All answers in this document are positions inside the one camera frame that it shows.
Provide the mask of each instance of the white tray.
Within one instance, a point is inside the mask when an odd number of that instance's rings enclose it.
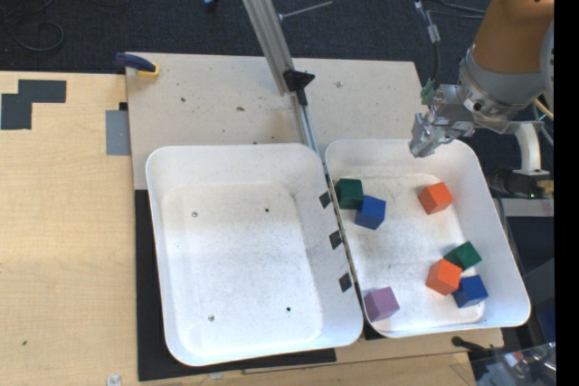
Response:
[[[371,324],[378,333],[395,338],[526,322],[525,285],[470,147],[455,140],[414,158],[407,140],[339,140],[328,147],[326,164],[333,184],[357,178],[364,194],[386,200],[385,220],[376,231],[355,225],[356,211],[340,210],[362,296],[392,287],[400,305],[390,318]],[[428,215],[418,194],[438,182],[447,184],[454,202]],[[458,308],[451,295],[425,281],[431,264],[466,240],[482,261],[462,275],[480,275],[489,297]]]
[[[147,160],[166,343],[210,365],[361,334],[321,160],[301,144],[166,146]]]

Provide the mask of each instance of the blue cube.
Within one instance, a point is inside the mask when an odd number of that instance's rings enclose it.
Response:
[[[375,231],[384,222],[386,202],[374,196],[364,195],[364,200],[356,210],[354,224],[361,225]]]
[[[478,275],[460,279],[459,289],[452,293],[458,307],[475,306],[489,294]]]

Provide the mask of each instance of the clamp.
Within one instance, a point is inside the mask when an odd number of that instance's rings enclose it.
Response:
[[[156,78],[159,75],[159,65],[131,53],[117,53],[113,64],[124,68],[133,68],[137,70],[138,76],[144,78]]]

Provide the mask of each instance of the cube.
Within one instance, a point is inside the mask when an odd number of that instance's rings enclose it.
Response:
[[[443,257],[452,262],[452,264],[456,264],[462,268],[462,270],[466,270],[482,261],[482,257],[470,241],[462,243],[460,246],[447,252]]]
[[[362,205],[356,211],[354,224],[375,231],[384,222],[386,202],[374,196],[364,195]]]
[[[447,296],[459,289],[461,273],[462,268],[456,264],[446,259],[439,259],[431,265],[426,278],[426,286]]]
[[[370,322],[384,320],[400,310],[391,287],[371,291],[364,296],[364,305]]]
[[[446,184],[438,182],[425,187],[418,195],[418,200],[427,214],[434,214],[448,208],[454,198]]]
[[[334,187],[337,204],[342,209],[357,209],[362,205],[364,192],[362,181],[358,179],[340,179]]]
[[[459,289],[454,291],[452,296],[458,307],[470,307],[489,297],[489,293],[482,283],[482,278],[479,275],[474,275],[461,278]]]

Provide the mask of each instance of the wooden surface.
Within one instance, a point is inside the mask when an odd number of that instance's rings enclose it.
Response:
[[[161,146],[303,142],[289,95],[281,96],[264,57],[136,53],[157,64],[156,80],[127,69],[133,173]],[[308,109],[322,159],[341,138],[410,138],[424,112],[409,61],[294,60],[316,78]]]
[[[34,103],[31,130],[0,130],[0,384],[210,382],[138,381],[132,164],[106,154],[105,133],[125,76],[0,72],[0,93],[18,79],[66,80],[67,99]],[[460,335],[502,345],[499,329]],[[359,341],[332,365],[227,372],[224,383],[463,385],[468,356],[452,336]]]

